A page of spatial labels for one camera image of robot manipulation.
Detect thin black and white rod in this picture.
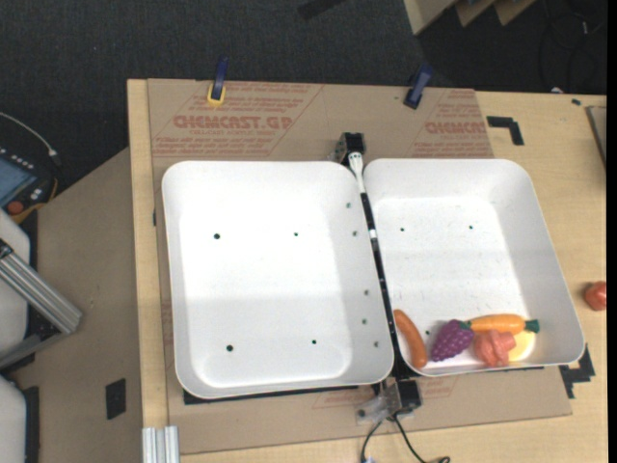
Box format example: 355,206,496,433
347,151,404,380

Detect white plastic tray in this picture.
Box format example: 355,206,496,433
362,157,586,378
160,159,395,400

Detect brown cardboard board red print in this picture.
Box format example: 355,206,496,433
146,77,575,455

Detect orange toy sausage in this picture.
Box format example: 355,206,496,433
392,309,429,370

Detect purple toy grapes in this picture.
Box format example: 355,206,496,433
430,318,475,363

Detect orange toy carrot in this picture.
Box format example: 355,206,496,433
466,313,541,336

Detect yellow toy food piece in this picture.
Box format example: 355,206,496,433
507,330,537,363

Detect orange-red toy food piece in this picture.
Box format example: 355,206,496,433
583,280,607,313

